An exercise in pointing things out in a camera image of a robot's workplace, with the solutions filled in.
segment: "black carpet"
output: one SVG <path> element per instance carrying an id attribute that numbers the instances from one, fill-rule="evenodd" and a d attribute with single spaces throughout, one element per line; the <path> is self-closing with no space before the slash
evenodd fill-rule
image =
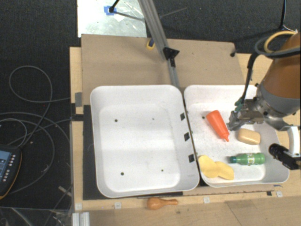
<path id="1" fill-rule="evenodd" d="M 255 42 L 270 35 L 280 24 L 283 0 L 154 0 L 161 15 L 187 7 L 162 18 L 168 38 L 232 41 L 238 52 L 251 53 Z M 285 24 L 300 30 L 301 0 L 288 0 Z M 76 0 L 0 0 L 0 113 L 26 112 L 42 115 L 48 103 L 30 103 L 17 98 L 10 90 L 11 72 L 24 65 L 44 70 L 53 85 L 53 99 L 70 96 L 69 47 L 80 46 L 77 38 Z M 49 100 L 50 86 L 39 71 L 24 68 L 12 77 L 12 86 L 31 100 Z M 51 103 L 46 115 L 53 121 L 70 118 L 68 100 Z M 0 120 L 17 118 L 37 123 L 29 115 L 0 115 Z M 22 136 L 22 126 L 0 122 L 0 144 Z M 60 124 L 69 134 L 69 122 Z M 26 124 L 28 131 L 33 125 Z M 34 185 L 0 201 L 0 206 L 52 209 L 63 193 L 59 186 L 70 187 L 70 149 L 67 139 L 55 126 L 49 127 L 55 144 L 50 170 Z M 12 192 L 26 186 L 47 170 L 52 158 L 51 139 L 37 132 L 24 147 L 24 159 Z M 59 209 L 70 206 L 64 197 Z"/>

